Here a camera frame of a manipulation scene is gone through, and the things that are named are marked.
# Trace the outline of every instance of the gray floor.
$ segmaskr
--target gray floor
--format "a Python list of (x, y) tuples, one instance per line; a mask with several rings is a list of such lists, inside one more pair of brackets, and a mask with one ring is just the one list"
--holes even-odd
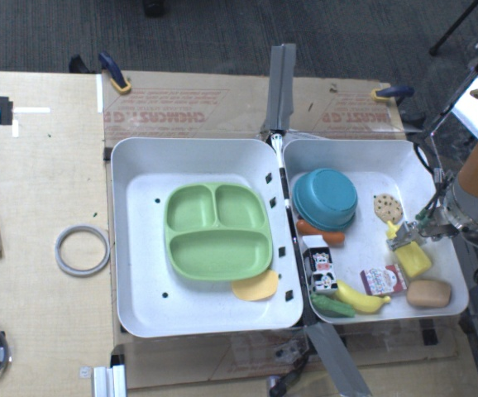
[(79, 54), (99, 71), (105, 50), (127, 70), (268, 75), (271, 46), (293, 42), (295, 76), (409, 85), (401, 112), (428, 127), (478, 57), (478, 5), (428, 51), (474, 1), (166, 0), (149, 18), (141, 0), (0, 0), (0, 70), (68, 72)]

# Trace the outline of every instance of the white plastic tray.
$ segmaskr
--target white plastic tray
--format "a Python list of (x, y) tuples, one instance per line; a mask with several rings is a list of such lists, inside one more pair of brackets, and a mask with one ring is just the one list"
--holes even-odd
[[(298, 139), (284, 147), (284, 163), (291, 192), (301, 175), (317, 168), (339, 170), (355, 185), (358, 195), (355, 220), (345, 231), (344, 245), (330, 248), (337, 278), (361, 292), (365, 292), (361, 270), (397, 262), (386, 244), (387, 226), (375, 215), (374, 195), (395, 196), (403, 206), (403, 220), (412, 222), (435, 191), (432, 176), (423, 168), (413, 144), (408, 141)], [(299, 241), (305, 250), (303, 240)], [(452, 240), (427, 240), (421, 248), (432, 260), (433, 267), (416, 279), (448, 282), (452, 296), (445, 308), (415, 308), (403, 292), (393, 294), (391, 302), (378, 313), (357, 314), (354, 318), (329, 318), (317, 313), (318, 316), (326, 322), (344, 324), (461, 313), (468, 304), (469, 294)]]
[[(299, 321), (304, 302), (279, 166), (269, 146), (253, 139), (128, 138), (114, 147), (111, 161), (117, 311), (129, 333), (168, 337), (280, 329)], [(211, 181), (246, 185), (265, 203), (273, 238), (270, 268), (280, 275), (269, 299), (239, 300), (230, 282), (188, 280), (169, 263), (166, 199), (181, 185)]]

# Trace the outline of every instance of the cookie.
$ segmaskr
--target cookie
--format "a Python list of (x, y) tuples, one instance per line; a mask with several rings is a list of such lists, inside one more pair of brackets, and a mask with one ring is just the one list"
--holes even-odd
[(397, 223), (403, 217), (401, 203), (390, 194), (379, 194), (373, 199), (373, 209), (382, 222)]

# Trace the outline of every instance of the blue clamp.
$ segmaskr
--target blue clamp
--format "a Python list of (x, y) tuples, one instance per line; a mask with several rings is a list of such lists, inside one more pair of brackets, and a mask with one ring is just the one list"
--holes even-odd
[(415, 90), (408, 85), (394, 85), (389, 88), (376, 88), (371, 91), (370, 96), (376, 102), (388, 102), (390, 98), (395, 97), (397, 106), (401, 104), (405, 97), (412, 97)]
[(106, 51), (99, 53), (99, 61), (103, 69), (108, 70), (111, 75), (110, 82), (120, 94), (127, 94), (131, 91), (131, 83), (123, 76), (114, 59)]

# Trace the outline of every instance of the white ring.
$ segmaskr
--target white ring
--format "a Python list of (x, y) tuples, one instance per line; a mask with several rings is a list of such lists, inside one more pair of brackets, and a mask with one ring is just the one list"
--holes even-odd
[[(60, 256), (60, 248), (63, 244), (63, 241), (65, 238), (74, 233), (74, 232), (91, 232), (92, 234), (96, 235), (99, 237), (99, 239), (103, 242), (103, 245), (105, 247), (105, 256), (103, 259), (99, 262), (98, 265), (91, 269), (75, 269), (72, 266), (69, 266), (66, 264), (66, 262), (63, 261), (62, 257)], [(110, 244), (108, 242), (108, 237), (107, 234), (99, 229), (98, 227), (95, 227), (94, 225), (89, 225), (87, 223), (80, 223), (78, 225), (73, 225), (72, 227), (67, 227), (59, 236), (57, 237), (57, 242), (55, 243), (55, 260), (57, 261), (57, 265), (59, 265), (59, 268), (73, 276), (90, 276), (95, 274), (96, 272), (99, 272), (105, 265), (108, 263), (108, 258), (110, 257)]]

